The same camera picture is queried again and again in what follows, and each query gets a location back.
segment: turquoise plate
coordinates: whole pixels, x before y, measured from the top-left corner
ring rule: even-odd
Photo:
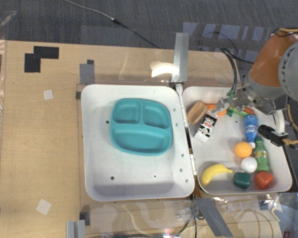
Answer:
[[[155,101],[122,99],[116,102],[110,123],[110,137],[116,148],[139,155],[159,155],[172,143],[168,109]]]

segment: toy banana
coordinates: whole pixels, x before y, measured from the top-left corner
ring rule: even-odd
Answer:
[[[231,174],[233,172],[233,170],[228,169],[226,166],[224,166],[222,164],[215,164],[213,166],[208,167],[202,173],[201,185],[202,186],[208,185],[210,183],[210,181],[212,180],[213,176],[215,176],[217,174],[225,173],[225,172],[228,172]]]

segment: green bottle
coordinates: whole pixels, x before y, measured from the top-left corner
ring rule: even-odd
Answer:
[[[267,151],[264,147],[264,140],[261,137],[256,137],[255,139],[256,147],[254,149],[254,157],[257,161],[257,169],[256,171],[269,171],[269,167],[267,165]]]

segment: orange ball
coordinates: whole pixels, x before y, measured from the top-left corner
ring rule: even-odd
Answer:
[[[241,158],[249,157],[252,154],[252,147],[247,142],[239,142],[235,146],[235,154]]]

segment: wooden tabletop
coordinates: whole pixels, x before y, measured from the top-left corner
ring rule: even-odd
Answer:
[[[59,47],[59,59],[41,59],[40,73],[25,73],[25,53],[34,46]],[[0,238],[64,238],[66,222],[79,218],[79,65],[94,60],[95,78],[104,83],[156,83],[150,63],[172,63],[173,55],[173,50],[7,42]],[[188,81],[230,86],[230,64],[222,54],[190,51]],[[52,99],[45,100],[47,90]],[[51,204],[46,215],[36,210],[41,199]]]

